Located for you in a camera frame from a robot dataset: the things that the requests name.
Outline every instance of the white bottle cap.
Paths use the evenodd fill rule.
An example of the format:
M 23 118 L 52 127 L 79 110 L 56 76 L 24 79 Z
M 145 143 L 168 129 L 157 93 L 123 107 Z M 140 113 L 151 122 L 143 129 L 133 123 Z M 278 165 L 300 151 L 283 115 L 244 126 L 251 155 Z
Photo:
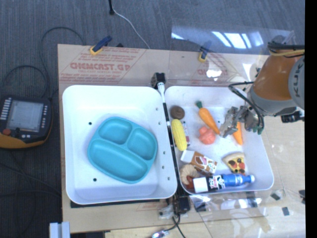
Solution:
M 195 193 L 202 193 L 208 191 L 208 183 L 206 177 L 194 178 Z
M 251 178 L 251 182 L 250 183 L 253 183 L 254 181 L 255 181 L 255 177 L 254 177 L 254 175 L 250 175 L 250 178 Z

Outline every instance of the white cable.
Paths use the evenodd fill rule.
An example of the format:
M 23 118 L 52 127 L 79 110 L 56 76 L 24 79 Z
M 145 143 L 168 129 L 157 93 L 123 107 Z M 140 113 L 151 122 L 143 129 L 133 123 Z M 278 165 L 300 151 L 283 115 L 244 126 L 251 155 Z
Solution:
M 145 45 L 148 47 L 148 49 L 150 49 L 150 46 L 146 43 L 146 41 L 141 37 L 141 35 L 137 32 L 137 30 L 134 28 L 134 26 L 132 25 L 132 23 L 130 22 L 129 19 L 127 19 L 125 16 L 119 14 L 118 12 L 116 12 L 114 9 L 113 9 L 114 13 L 117 14 L 119 17 L 125 19 L 133 28 L 134 32 L 140 37 L 140 39 L 145 43 Z

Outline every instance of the toy peach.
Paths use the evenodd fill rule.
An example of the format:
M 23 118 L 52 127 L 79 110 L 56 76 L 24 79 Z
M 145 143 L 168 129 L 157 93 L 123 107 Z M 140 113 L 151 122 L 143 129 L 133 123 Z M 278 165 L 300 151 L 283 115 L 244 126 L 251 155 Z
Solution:
M 201 127 L 199 129 L 199 140 L 202 141 L 203 144 L 205 145 L 211 145 L 214 143 L 216 139 L 216 134 L 212 129 L 208 129 L 205 126 Z

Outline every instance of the small carrot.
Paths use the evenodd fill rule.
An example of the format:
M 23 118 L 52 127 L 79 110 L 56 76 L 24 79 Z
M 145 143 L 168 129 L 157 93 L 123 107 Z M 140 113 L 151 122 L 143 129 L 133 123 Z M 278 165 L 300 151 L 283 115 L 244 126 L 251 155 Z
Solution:
M 239 145 L 243 144 L 243 140 L 242 140 L 242 132 L 241 132 L 241 123 L 237 122 L 237 131 L 234 132 L 232 135 L 234 136 L 234 138 L 237 140 L 237 143 Z
M 205 124 L 209 126 L 209 128 L 213 129 L 214 132 L 219 135 L 220 131 L 209 110 L 203 108 L 203 104 L 201 101 L 196 102 L 196 106 L 199 108 L 198 114 L 200 118 L 204 121 Z

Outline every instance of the black cable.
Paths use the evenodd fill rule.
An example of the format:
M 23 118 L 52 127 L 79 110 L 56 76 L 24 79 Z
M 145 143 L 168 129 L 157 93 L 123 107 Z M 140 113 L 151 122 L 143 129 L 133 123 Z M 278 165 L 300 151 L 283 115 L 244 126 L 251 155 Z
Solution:
M 173 221 L 174 221 L 174 226 L 172 226 L 171 228 L 169 228 L 169 229 L 165 229 L 164 231 L 170 231 L 170 230 L 172 230 L 172 229 L 174 229 L 174 228 L 176 228 L 177 227 L 177 225 L 179 224 L 179 222 L 180 222 L 180 214 L 178 214 L 177 215 L 177 217 L 178 217 L 178 220 L 177 220 L 177 222 L 175 221 L 175 219 L 174 219 L 174 217 L 173 217 Z
M 114 15 L 114 10 L 113 10 L 113 7 L 112 7 L 112 2 L 111 2 L 111 0 L 108 0 L 108 2 L 109 2 L 109 7 L 110 7 L 109 13 L 110 13 L 110 15 Z
M 283 44 L 283 43 L 277 43 L 277 42 L 269 42 L 267 44 L 267 48 L 273 49 L 273 50 L 304 50 L 305 45 L 293 45 L 293 44 Z
M 9 75 L 10 75 L 12 72 L 14 72 L 15 70 L 18 70 L 18 69 L 26 68 L 26 67 L 30 67 L 30 68 L 33 68 L 33 69 L 39 71 L 39 72 L 41 73 L 41 75 L 43 76 L 43 78 L 44 78 L 44 83 L 45 83 L 45 84 L 44 84 L 43 93 L 40 95 L 40 97 L 41 97 L 41 98 L 44 97 L 44 95 L 45 95 L 45 93 L 46 93 L 46 91 L 47 91 L 47 88 L 48 88 L 49 79 L 47 78 L 47 75 L 45 75 L 45 73 L 44 73 L 41 69 L 39 69 L 39 68 L 37 68 L 37 67 L 35 67 L 35 66 L 33 66 L 33 65 L 28 65 L 28 64 L 19 65 L 19 66 L 15 67 L 15 68 L 11 69 L 11 70 L 4 76 L 4 78 L 2 79 L 1 84 L 0 84 L 0 91 L 1 91 L 1 89 L 3 89 L 3 85 L 4 85 L 5 80 L 9 77 Z
M 259 117 L 258 126 L 261 127 L 262 129 L 264 129 L 264 118 L 260 114 L 258 108 L 250 100 L 248 100 L 243 94 L 241 94 L 237 89 L 234 88 L 234 86 L 236 86 L 236 85 L 246 85 L 246 84 L 253 84 L 253 83 L 254 82 L 252 82 L 252 81 L 251 82 L 243 82 L 243 83 L 233 83 L 233 84 L 230 84 L 228 87 L 229 87 L 231 92 L 238 95 L 240 98 L 242 98 L 245 102 L 247 102 L 254 109 L 254 111 L 257 113 L 257 115 Z
M 77 33 L 75 30 L 73 30 L 73 29 L 71 29 L 71 28 L 69 28 L 69 27 L 65 27 L 65 26 L 53 27 L 53 28 L 47 30 L 47 31 L 42 35 L 41 40 L 40 40 L 40 46 L 39 46 L 39 55 L 40 55 L 41 62 L 42 62 L 42 64 L 43 64 L 44 70 L 45 70 L 46 75 L 47 75 L 47 78 L 48 78 L 48 88 L 47 88 L 47 89 L 48 89 L 49 91 L 52 91 L 52 92 L 51 92 L 51 95 L 49 95 L 49 98 L 52 98 L 52 97 L 53 97 L 53 95 L 54 95 L 54 93 L 56 92 L 56 90 L 50 89 L 50 88 L 51 88 L 51 83 L 50 83 L 50 81 L 49 81 L 50 75 L 49 75 L 49 72 L 48 72 L 48 69 L 47 69 L 47 65 L 46 65 L 45 59 L 44 59 L 44 54 L 43 54 L 43 50 L 44 50 L 44 49 L 43 49 L 43 46 L 44 46 L 44 44 L 43 44 L 43 41 L 44 41 L 45 36 L 46 36 L 49 32 L 51 32 L 51 31 L 53 31 L 53 30 L 56 30 L 56 29 L 65 29 L 65 30 L 69 30 L 69 31 L 73 32 L 74 34 L 76 34 L 76 35 L 80 38 L 80 40 L 81 40 L 81 42 L 83 43 L 83 45 L 86 45 L 84 39 L 81 37 L 81 35 L 80 35 L 79 33 Z
M 51 195 L 51 196 L 54 196 L 54 197 L 61 199 L 61 195 L 56 194 L 56 193 L 52 193 L 52 192 L 49 192 L 46 190 L 41 190 L 41 189 L 21 189 L 18 191 L 18 194 L 28 194 L 28 193 L 47 194 L 47 195 Z M 15 194 L 15 192 L 4 193 L 4 194 L 0 194 L 0 197 L 12 196 L 14 194 Z
M 28 179 L 28 177 L 26 176 L 25 172 L 23 171 L 22 167 L 20 166 L 19 162 L 17 161 L 17 159 L 15 158 L 15 156 L 12 154 L 11 151 L 9 151 L 10 155 L 11 155 L 11 158 L 13 159 L 13 161 L 15 162 L 16 166 L 19 168 L 19 170 L 21 171 L 21 173 L 23 174 L 25 180 L 27 181 L 27 183 L 29 184 L 31 190 L 33 190 L 33 186 L 30 182 L 30 180 Z M 17 201 L 17 195 L 18 195 L 18 185 L 20 184 L 20 182 L 17 183 L 17 186 L 16 186 L 16 191 L 15 191 L 15 194 L 14 194 L 14 201 L 16 202 Z M 19 235 L 17 238 L 23 238 L 23 234 L 29 229 L 30 225 L 32 224 L 33 222 L 33 219 L 34 219 L 34 216 L 35 216 L 35 212 L 36 212 L 36 197 L 35 197 L 35 193 L 32 193 L 33 194 L 33 200 L 34 200 L 34 207 L 33 207 L 33 212 L 31 214 L 31 218 L 29 219 L 29 222 L 27 223 L 27 225 L 25 226 L 25 228 L 23 230 L 20 230 L 19 229 L 19 223 L 18 223 L 18 219 L 16 218 L 15 219 L 15 224 L 16 224 L 16 228 L 19 232 Z M 17 208 L 17 203 L 14 204 L 14 208 L 15 208 L 15 213 L 18 212 L 18 208 Z
M 5 77 L 3 78 L 3 80 L 0 82 L 0 91 L 1 89 L 3 89 L 2 85 L 4 84 L 5 80 L 9 77 L 9 75 L 13 72 L 13 71 L 16 71 L 17 69 L 22 69 L 22 68 L 25 68 L 25 67 L 30 67 L 30 68 L 33 68 L 37 71 L 39 71 L 41 73 L 41 75 L 43 76 L 44 80 L 45 80 L 45 84 L 44 84 L 44 90 L 43 92 L 41 93 L 41 98 L 43 98 L 45 96 L 45 94 L 48 93 L 48 98 L 50 100 L 52 100 L 53 98 L 53 95 L 58 92 L 58 88 L 56 90 L 52 90 L 51 89 L 51 80 L 50 80 L 50 74 L 48 72 L 48 68 L 46 66 L 46 63 L 45 63 L 45 59 L 44 59 L 44 54 L 43 54 L 43 41 L 44 41 L 44 38 L 45 36 L 55 30 L 55 29 L 66 29 L 66 30 L 69 30 L 73 33 L 75 33 L 77 36 L 79 36 L 80 40 L 82 41 L 83 45 L 85 45 L 85 41 L 83 40 L 83 38 L 74 30 L 72 30 L 71 28 L 68 28 L 68 27 L 54 27 L 54 28 L 51 28 L 49 29 L 48 31 L 46 31 L 43 36 L 41 37 L 41 40 L 40 40 L 40 47 L 39 47 L 39 55 L 40 55 L 40 59 L 41 59 L 41 62 L 43 64 L 43 67 L 44 67 L 44 70 L 41 70 L 35 66 L 32 66 L 32 65 L 26 65 L 26 64 L 23 64 L 23 65 L 19 65 L 13 69 L 11 69 L 6 75 Z M 17 238 L 23 238 L 23 234 L 28 230 L 28 228 L 30 227 L 31 223 L 33 222 L 34 220 L 34 216 L 35 216 L 35 212 L 36 212 L 36 193 L 46 193 L 46 194 L 51 194 L 51 195 L 54 195 L 54 196 L 57 196 L 58 198 L 61 198 L 61 193 L 56 190 L 55 188 L 53 188 L 52 186 L 50 186 L 49 184 L 37 179 L 37 178 L 33 178 L 27 174 L 25 174 L 25 172 L 23 171 L 22 167 L 20 166 L 20 164 L 18 163 L 18 161 L 16 160 L 16 158 L 14 157 L 14 155 L 10 152 L 11 154 L 11 157 L 12 159 L 14 160 L 15 164 L 17 165 L 17 167 L 19 168 L 19 171 L 18 170 L 15 170 L 15 169 L 12 169 L 4 164 L 1 164 L 3 167 L 19 174 L 20 176 L 24 176 L 25 180 L 28 182 L 29 186 L 30 186 L 30 189 L 29 190 L 18 190 L 18 187 L 20 185 L 20 176 L 19 176 L 19 180 L 16 184 L 16 188 L 15 188 L 15 192 L 14 193 L 7 193 L 7 194 L 2 194 L 0 195 L 1 197 L 2 196 L 8 196 L 8 195 L 14 195 L 14 201 L 16 202 L 17 201 L 17 197 L 18 197 L 18 194 L 20 193 L 32 193 L 33 195 L 33 199 L 34 199 L 34 207 L 33 207 L 33 211 L 32 211 L 32 214 L 31 214 L 31 218 L 29 219 L 27 225 L 25 228 L 23 228 L 22 230 L 19 228 L 19 222 L 18 222 L 18 219 L 15 217 L 15 225 L 16 225 L 16 229 L 18 231 L 18 237 Z M 53 190 L 55 190 L 57 192 L 57 194 L 54 194 L 54 193 L 51 193 L 51 192 L 48 192 L 48 191 L 43 191 L 43 190 L 34 190 L 33 189 L 33 186 L 30 182 L 30 180 L 33 179 L 33 180 L 37 180 L 43 184 L 45 184 L 46 186 L 52 188 Z M 15 213 L 18 212 L 18 209 L 17 209 L 17 203 L 14 204 L 15 206 Z
M 181 229 L 179 228 L 179 225 L 178 225 L 179 222 L 177 223 L 177 222 L 175 221 L 174 217 L 173 217 L 173 221 L 174 221 L 174 223 L 175 223 L 177 229 L 179 230 L 180 234 L 185 238 L 184 234 L 182 233 Z
M 276 43 L 276 42 L 269 42 L 267 45 L 267 48 L 272 53 L 277 53 L 275 50 L 304 50 L 305 45 L 287 45 L 283 43 Z M 301 57 L 305 53 L 293 55 L 293 56 L 284 56 L 285 58 L 295 58 L 295 57 Z
M 18 170 L 16 170 L 16 169 L 13 169 L 13 168 L 11 168 L 11 167 L 8 167 L 7 165 L 5 165 L 5 164 L 3 164 L 3 163 L 0 163 L 0 166 L 2 166 L 2 167 L 4 167 L 4 168 L 6 168 L 6 169 L 8 169 L 8 170 L 10 170 L 10 171 L 12 171 L 12 172 L 18 174 L 18 175 L 21 175 L 21 176 L 23 175 L 23 173 L 21 173 L 20 171 L 18 171 Z M 45 186 L 47 186 L 47 187 L 51 188 L 52 190 L 54 190 L 59 196 L 61 196 L 61 193 L 59 192 L 59 190 L 57 190 L 57 189 L 54 188 L 53 186 L 49 185 L 48 183 L 46 183 L 46 182 L 44 182 L 44 181 L 42 181 L 42 180 L 40 180 L 40 179 L 37 179 L 37 178 L 35 178 L 35 177 L 32 177 L 32 176 L 30 176 L 30 175 L 27 175 L 27 174 L 26 174 L 26 176 L 27 176 L 29 179 L 32 179 L 32 180 L 35 180 L 35 181 L 38 181 L 38 182 L 44 184 Z

